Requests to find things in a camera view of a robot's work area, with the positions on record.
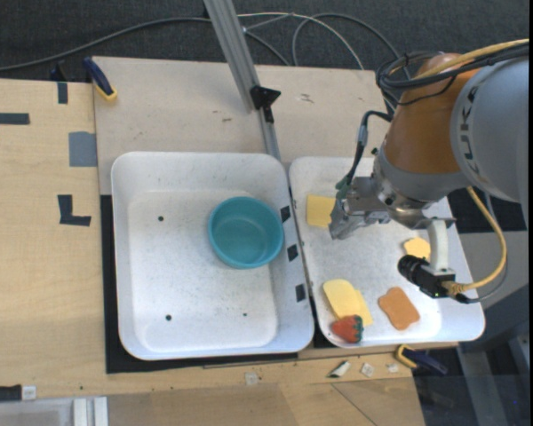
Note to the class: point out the orange toast slice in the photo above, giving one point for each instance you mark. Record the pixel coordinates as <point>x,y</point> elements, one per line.
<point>399,309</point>

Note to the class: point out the black cylinder on white bracket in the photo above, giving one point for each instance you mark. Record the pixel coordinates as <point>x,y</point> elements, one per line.
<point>419,273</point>

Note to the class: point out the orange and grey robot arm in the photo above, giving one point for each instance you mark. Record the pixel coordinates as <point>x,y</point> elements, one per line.
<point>431,127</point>

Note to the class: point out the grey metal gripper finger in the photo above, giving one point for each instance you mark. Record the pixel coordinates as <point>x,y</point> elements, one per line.
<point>340,206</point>
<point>341,229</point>

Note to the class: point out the small yellow biscuit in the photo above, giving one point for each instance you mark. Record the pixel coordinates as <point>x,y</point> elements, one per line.
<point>418,247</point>

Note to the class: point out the white plastic tray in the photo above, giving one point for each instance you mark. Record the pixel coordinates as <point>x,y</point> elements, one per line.
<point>373,260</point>
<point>182,282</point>

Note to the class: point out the pale wood board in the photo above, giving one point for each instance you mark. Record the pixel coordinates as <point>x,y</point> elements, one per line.
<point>182,104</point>

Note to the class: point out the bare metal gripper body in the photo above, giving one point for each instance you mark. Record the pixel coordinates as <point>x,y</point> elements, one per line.
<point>371,200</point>

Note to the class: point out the teal bowl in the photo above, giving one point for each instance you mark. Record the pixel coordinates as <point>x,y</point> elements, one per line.
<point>246,233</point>

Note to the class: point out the yellow cheese slice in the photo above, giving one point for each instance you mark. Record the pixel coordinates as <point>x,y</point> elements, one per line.
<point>365,311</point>
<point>318,211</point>

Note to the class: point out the red strawberry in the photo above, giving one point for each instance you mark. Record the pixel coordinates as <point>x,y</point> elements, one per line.
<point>345,328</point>

